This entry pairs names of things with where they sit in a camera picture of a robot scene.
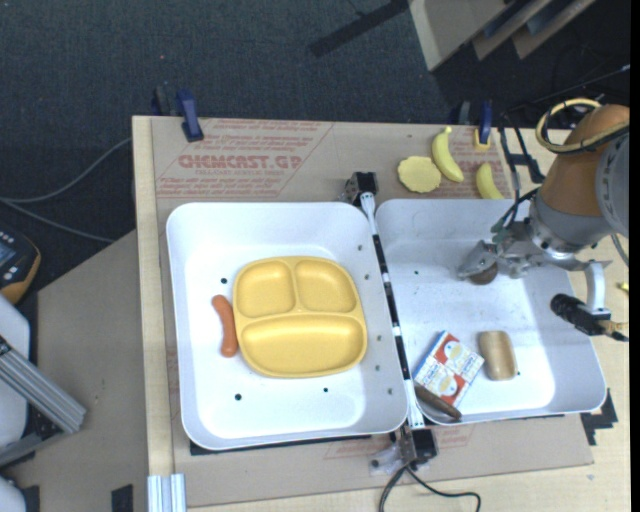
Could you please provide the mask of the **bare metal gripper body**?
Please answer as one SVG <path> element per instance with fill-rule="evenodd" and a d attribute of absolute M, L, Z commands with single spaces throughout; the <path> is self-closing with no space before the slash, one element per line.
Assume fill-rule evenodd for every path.
<path fill-rule="evenodd" d="M 577 246 L 556 237 L 536 219 L 514 221 L 508 227 L 495 229 L 493 242 L 497 246 L 498 258 L 509 268 L 579 267 L 575 256 Z"/>

